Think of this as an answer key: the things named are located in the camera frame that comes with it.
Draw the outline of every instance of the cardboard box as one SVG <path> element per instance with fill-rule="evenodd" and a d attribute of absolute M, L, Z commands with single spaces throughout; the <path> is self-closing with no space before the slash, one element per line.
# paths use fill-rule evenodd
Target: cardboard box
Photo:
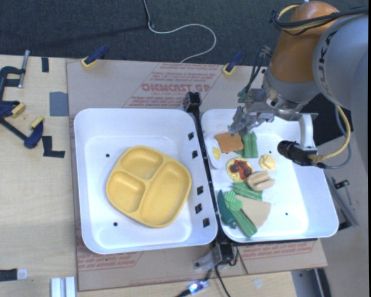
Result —
<path fill-rule="evenodd" d="M 237 93 L 248 83 L 251 67 L 237 66 L 231 76 L 222 66 L 132 61 L 103 61 L 89 69 L 79 60 L 67 62 L 70 143 L 77 238 L 79 290 L 97 290 L 152 283 L 202 279 L 194 259 L 210 245 L 100 255 L 89 251 L 80 233 L 79 195 L 73 120 L 86 108 L 178 108 L 187 92 L 199 92 L 201 114 L 213 108 L 236 108 Z M 255 80 L 262 83 L 262 75 Z M 237 276 L 326 266 L 319 239 L 239 247 L 240 260 L 220 267 L 220 274 Z"/>

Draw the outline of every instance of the yellow cable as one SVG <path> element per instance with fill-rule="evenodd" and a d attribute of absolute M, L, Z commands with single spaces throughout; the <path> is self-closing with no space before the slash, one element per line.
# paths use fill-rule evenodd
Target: yellow cable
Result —
<path fill-rule="evenodd" d="M 314 163 L 318 163 L 320 161 L 323 161 L 323 160 L 327 160 L 331 157 L 334 157 L 334 156 L 337 156 L 338 154 L 340 154 L 349 144 L 349 141 L 351 139 L 351 125 L 344 113 L 344 111 L 341 109 L 340 106 L 338 105 L 335 105 L 335 108 L 338 110 L 339 114 L 341 115 L 342 117 L 342 120 L 345 122 L 345 127 L 346 127 L 346 138 L 345 138 L 345 142 L 344 144 L 335 152 L 333 153 L 329 153 L 329 154 L 326 154 L 326 155 L 309 155 L 309 157 L 312 159 L 312 161 Z"/>

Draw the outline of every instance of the wooden table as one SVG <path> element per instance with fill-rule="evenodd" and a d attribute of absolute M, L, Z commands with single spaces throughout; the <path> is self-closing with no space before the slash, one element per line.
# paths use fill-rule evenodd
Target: wooden table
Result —
<path fill-rule="evenodd" d="M 22 66 L 23 56 L 1 56 L 4 66 Z M 9 75 L 8 78 L 19 78 Z M 29 126 L 43 116 L 44 136 L 64 158 L 44 157 L 43 144 L 28 149 L 0 126 L 0 270 L 24 269 L 26 279 L 0 282 L 0 296 L 49 296 L 54 277 L 77 278 L 75 223 L 70 163 L 69 118 L 50 116 L 49 93 L 67 92 L 66 60 L 49 58 L 43 72 L 40 57 L 29 57 L 23 88 L 6 87 L 5 100 L 25 103 L 16 119 L 7 118 L 29 135 Z M 224 278 L 231 296 L 295 297 L 290 272 Z M 210 280 L 199 296 L 225 296 L 221 283 Z M 190 283 L 133 286 L 115 290 L 77 292 L 77 296 L 176 296 Z"/>

